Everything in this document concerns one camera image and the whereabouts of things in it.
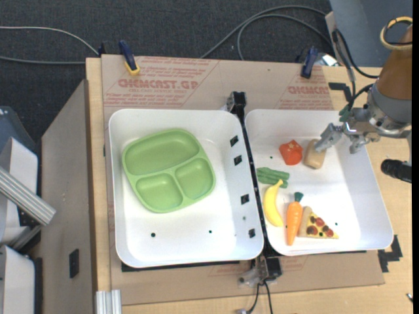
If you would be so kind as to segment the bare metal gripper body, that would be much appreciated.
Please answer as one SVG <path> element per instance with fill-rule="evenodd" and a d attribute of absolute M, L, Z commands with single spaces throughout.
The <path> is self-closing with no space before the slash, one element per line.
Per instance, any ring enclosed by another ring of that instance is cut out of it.
<path fill-rule="evenodd" d="M 341 110 L 342 132 L 350 139 L 407 138 L 410 124 L 399 122 L 372 102 L 362 107 L 346 105 Z"/>

